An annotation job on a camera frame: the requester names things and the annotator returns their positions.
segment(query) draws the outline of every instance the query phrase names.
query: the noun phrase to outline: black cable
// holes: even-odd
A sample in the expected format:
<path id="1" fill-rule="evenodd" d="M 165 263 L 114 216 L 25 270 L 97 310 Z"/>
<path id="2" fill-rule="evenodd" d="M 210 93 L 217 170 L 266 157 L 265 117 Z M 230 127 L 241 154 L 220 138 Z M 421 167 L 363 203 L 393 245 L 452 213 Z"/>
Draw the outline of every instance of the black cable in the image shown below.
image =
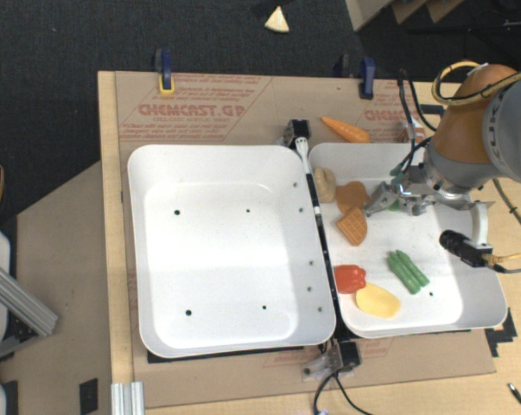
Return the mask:
<path id="1" fill-rule="evenodd" d="M 425 146 L 427 146 L 430 141 L 431 141 L 431 137 L 427 137 L 427 138 L 424 138 L 418 144 L 416 144 L 416 146 L 414 146 L 414 149 L 410 151 L 410 153 L 404 158 L 404 160 L 402 162 L 400 162 L 399 165 L 403 166 L 411 157 L 413 157 L 413 154 L 415 154 L 420 148 L 424 148 Z"/>
<path id="2" fill-rule="evenodd" d="M 465 68 L 470 68 L 470 69 L 473 69 L 473 66 L 471 65 L 465 65 L 465 66 L 460 66 L 460 67 L 457 67 L 456 69 L 465 69 Z M 438 75 L 436 76 L 435 78 L 435 92 L 436 94 L 443 100 L 461 100 L 461 99 L 469 99 L 470 97 L 473 97 L 474 95 L 478 94 L 478 93 L 481 93 L 481 91 L 479 91 L 478 93 L 470 93 L 469 95 L 467 96 L 454 96 L 454 97 L 444 97 L 442 94 L 441 94 L 441 83 L 442 83 L 442 71 L 438 73 Z"/>
<path id="3" fill-rule="evenodd" d="M 519 269 L 506 269 L 501 265 L 489 266 L 493 271 L 498 273 L 521 273 L 521 268 Z"/>
<path id="4" fill-rule="evenodd" d="M 404 83 L 403 83 L 403 76 L 406 74 L 406 71 L 403 69 L 400 70 L 400 74 L 398 75 L 398 95 L 400 97 L 400 103 L 402 104 L 402 108 L 404 110 L 404 114 L 406 115 L 406 121 L 408 122 L 408 125 L 410 127 L 410 133 L 413 137 L 410 138 L 410 144 L 411 144 L 411 153 L 408 157 L 408 162 L 406 163 L 406 167 L 403 169 L 403 172 L 405 173 L 411 166 L 412 160 L 414 158 L 414 148 L 416 147 L 416 133 L 414 132 L 414 122 L 412 120 L 412 116 L 410 114 L 410 108 L 408 107 L 408 103 L 406 103 L 406 97 L 404 95 Z"/>
<path id="5" fill-rule="evenodd" d="M 366 412 L 366 411 L 360 409 L 357 405 L 355 405 L 355 404 L 353 403 L 353 401 L 352 401 L 350 398 L 348 398 L 348 395 L 347 395 L 347 393 L 346 393 L 345 388 L 343 387 L 342 384 L 340 384 L 339 373 L 336 373 L 335 376 L 334 376 L 334 378 L 335 378 L 335 381 L 337 381 L 337 384 L 339 385 L 340 390 L 343 392 L 343 395 L 345 396 L 345 399 L 346 399 L 346 401 L 348 402 L 348 404 L 351 405 L 351 406 L 352 406 L 354 409 L 356 409 L 358 412 L 363 413 L 364 415 L 371 415 L 369 412 Z"/>
<path id="6" fill-rule="evenodd" d="M 327 343 L 328 342 L 324 342 L 323 344 L 318 345 L 318 349 L 322 354 L 325 354 L 327 352 Z"/>
<path id="7" fill-rule="evenodd" d="M 500 198 L 503 200 L 505 205 L 510 209 L 510 214 L 513 214 L 513 216 L 516 218 L 518 223 L 521 225 L 521 215 L 519 214 L 518 209 L 511 204 L 510 199 L 505 194 L 504 190 L 502 189 L 502 185 L 500 184 L 500 181 L 498 178 L 493 178 L 492 183 L 494 183 L 494 187 L 499 192 Z"/>
<path id="8" fill-rule="evenodd" d="M 314 415 L 318 415 L 320 411 L 318 410 L 318 398 L 320 397 L 320 393 L 323 390 L 323 388 L 327 385 L 327 383 L 333 378 L 333 375 L 328 375 L 318 386 L 318 388 L 315 391 L 314 395 L 314 404 L 313 404 L 313 410 Z"/>
<path id="9" fill-rule="evenodd" d="M 327 385 L 327 383 L 331 380 L 331 379 L 335 379 L 335 381 L 337 381 L 337 385 L 339 385 L 339 388 L 340 388 L 340 391 L 343 393 L 345 399 L 346 399 L 346 402 L 351 405 L 354 409 L 356 409 L 358 412 L 360 413 L 363 413 L 364 415 L 371 415 L 369 412 L 366 412 L 362 409 L 360 409 L 359 407 L 357 407 L 353 401 L 348 397 L 348 394 L 346 393 L 346 390 L 345 388 L 343 387 L 343 385 L 340 383 L 340 380 L 339 380 L 339 371 L 335 372 L 335 373 L 332 373 L 330 374 L 329 376 L 327 376 L 321 383 L 320 385 L 318 386 L 318 389 L 315 391 L 315 396 L 314 396 L 314 404 L 313 404 L 313 408 L 314 408 L 314 415 L 318 415 L 320 413 L 320 411 L 318 410 L 318 398 L 320 397 L 320 394 L 321 394 L 321 391 L 323 391 L 323 389 L 325 388 L 325 386 Z"/>
<path id="10" fill-rule="evenodd" d="M 408 78 L 408 83 L 410 84 L 410 90 L 412 91 L 412 97 L 414 99 L 414 104 L 416 105 L 417 115 L 419 115 L 419 118 L 423 121 L 424 125 L 426 125 L 430 130 L 435 132 L 436 128 L 429 121 L 427 121 L 427 119 L 423 115 L 422 107 L 419 106 L 419 100 L 417 99 L 417 92 L 414 88 L 414 82 L 412 81 L 412 78 Z"/>

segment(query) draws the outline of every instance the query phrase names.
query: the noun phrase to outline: toy food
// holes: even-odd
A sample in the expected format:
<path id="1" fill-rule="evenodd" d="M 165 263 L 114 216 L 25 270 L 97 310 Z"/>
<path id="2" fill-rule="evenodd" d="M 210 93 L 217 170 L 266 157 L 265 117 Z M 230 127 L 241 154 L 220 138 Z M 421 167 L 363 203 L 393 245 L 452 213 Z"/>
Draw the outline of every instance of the toy food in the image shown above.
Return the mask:
<path id="1" fill-rule="evenodd" d="M 320 203 L 330 203 L 335 199 L 337 182 L 334 173 L 330 169 L 315 168 L 314 184 Z"/>
<path id="2" fill-rule="evenodd" d="M 356 305 L 366 314 L 379 318 L 394 317 L 401 306 L 400 300 L 389 291 L 371 283 L 356 292 Z"/>
<path id="3" fill-rule="evenodd" d="M 364 212 L 359 207 L 353 207 L 338 220 L 337 227 L 354 246 L 359 246 L 367 235 L 367 221 Z"/>
<path id="4" fill-rule="evenodd" d="M 350 143 L 370 143 L 370 134 L 358 126 L 348 124 L 342 120 L 330 117 L 322 117 L 321 121 L 337 132 L 347 142 Z"/>
<path id="5" fill-rule="evenodd" d="M 335 189 L 335 200 L 342 214 L 346 214 L 352 208 L 364 209 L 371 197 L 365 191 L 363 182 L 349 182 Z"/>
<path id="6" fill-rule="evenodd" d="M 353 294 L 365 287 L 365 270 L 358 265 L 339 265 L 334 269 L 337 291 Z"/>
<path id="7" fill-rule="evenodd" d="M 387 258 L 387 263 L 391 271 L 402 281 L 410 294 L 416 294 L 423 286 L 429 284 L 429 279 L 405 252 L 391 252 Z"/>

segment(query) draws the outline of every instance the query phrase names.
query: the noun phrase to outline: white plastic tray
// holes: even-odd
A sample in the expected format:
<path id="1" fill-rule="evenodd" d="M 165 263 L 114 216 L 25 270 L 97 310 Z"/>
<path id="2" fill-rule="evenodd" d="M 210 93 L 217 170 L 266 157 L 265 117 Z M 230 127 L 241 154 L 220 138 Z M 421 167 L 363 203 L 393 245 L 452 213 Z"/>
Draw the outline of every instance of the white plastic tray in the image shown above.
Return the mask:
<path id="1" fill-rule="evenodd" d="M 130 156 L 128 175 L 149 351 L 177 358 L 332 335 L 327 270 L 295 152 L 146 145 Z"/>
<path id="2" fill-rule="evenodd" d="M 332 170 L 338 185 L 361 181 L 371 195 L 389 171 L 410 151 L 409 144 L 319 144 L 310 152 L 313 168 Z M 342 216 L 335 202 L 321 205 L 327 244 L 333 267 L 360 265 L 366 280 L 398 297 L 402 307 L 386 320 L 362 312 L 354 295 L 339 294 L 347 327 L 356 335 L 378 338 L 500 325 L 507 307 L 498 276 L 489 269 L 474 269 L 460 262 L 439 244 L 441 232 L 453 229 L 472 234 L 469 212 L 438 205 L 412 217 L 405 212 L 383 211 L 367 219 L 368 233 L 360 246 L 352 246 L 336 226 Z M 430 280 L 411 295 L 390 272 L 385 258 L 389 251 L 408 253 Z"/>

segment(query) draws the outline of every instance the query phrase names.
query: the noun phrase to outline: black bracket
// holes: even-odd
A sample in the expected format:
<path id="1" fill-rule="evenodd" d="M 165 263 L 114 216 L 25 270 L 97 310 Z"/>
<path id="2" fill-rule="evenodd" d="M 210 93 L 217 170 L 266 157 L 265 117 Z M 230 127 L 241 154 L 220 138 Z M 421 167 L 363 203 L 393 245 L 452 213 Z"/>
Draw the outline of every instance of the black bracket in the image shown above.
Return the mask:
<path id="1" fill-rule="evenodd" d="M 424 114 L 438 115 L 439 117 L 442 117 L 442 114 L 444 114 L 445 111 L 443 105 L 420 105 L 420 107 Z"/>
<path id="2" fill-rule="evenodd" d="M 492 356 L 494 358 L 499 357 L 499 343 L 501 342 L 513 342 L 514 337 L 518 336 L 516 326 L 511 318 L 510 309 L 508 309 L 508 315 L 502 323 L 502 329 L 485 329 L 486 339 L 488 341 L 488 347 L 491 349 Z"/>
<path id="3" fill-rule="evenodd" d="M 18 415 L 18 381 L 9 381 L 2 386 L 7 396 L 6 415 Z"/>
<path id="4" fill-rule="evenodd" d="M 283 132 L 283 145 L 294 150 L 296 149 L 295 140 L 298 137 L 304 137 L 308 140 L 310 135 L 310 124 L 308 120 L 290 120 Z"/>
<path id="5" fill-rule="evenodd" d="M 87 415 L 96 410 L 98 410 L 98 379 L 94 378 L 79 385 L 79 414 Z"/>
<path id="6" fill-rule="evenodd" d="M 362 364 L 356 342 L 338 340 L 329 350 L 302 364 L 303 380 L 323 380 L 338 372 L 350 372 Z"/>

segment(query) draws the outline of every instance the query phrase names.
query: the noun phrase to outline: black carpet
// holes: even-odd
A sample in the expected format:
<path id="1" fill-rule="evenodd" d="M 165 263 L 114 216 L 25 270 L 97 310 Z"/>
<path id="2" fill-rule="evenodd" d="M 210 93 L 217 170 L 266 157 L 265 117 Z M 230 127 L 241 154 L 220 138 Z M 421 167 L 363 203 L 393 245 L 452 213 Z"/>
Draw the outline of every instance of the black carpet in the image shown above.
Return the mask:
<path id="1" fill-rule="evenodd" d="M 276 4 L 288 35 L 264 28 Z M 422 8 L 398 25 L 387 8 L 359 32 L 345 0 L 0 0 L 4 218 L 100 159 L 98 70 L 148 71 L 159 47 L 176 72 L 331 77 L 344 53 L 355 74 L 372 57 L 377 78 L 432 80 L 466 58 L 521 69 L 521 29 L 465 36 L 506 20 L 521 22 L 521 0 L 466 0 L 437 24 Z"/>

